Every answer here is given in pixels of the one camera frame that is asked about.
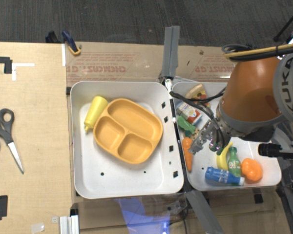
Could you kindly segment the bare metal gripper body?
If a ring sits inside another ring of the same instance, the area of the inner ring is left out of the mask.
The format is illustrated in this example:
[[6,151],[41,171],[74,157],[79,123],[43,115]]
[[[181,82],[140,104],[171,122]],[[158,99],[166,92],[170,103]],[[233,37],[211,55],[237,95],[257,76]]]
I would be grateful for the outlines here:
[[229,143],[229,134],[221,123],[215,119],[209,119],[200,131],[203,135],[209,136],[207,142],[210,147],[226,147]]

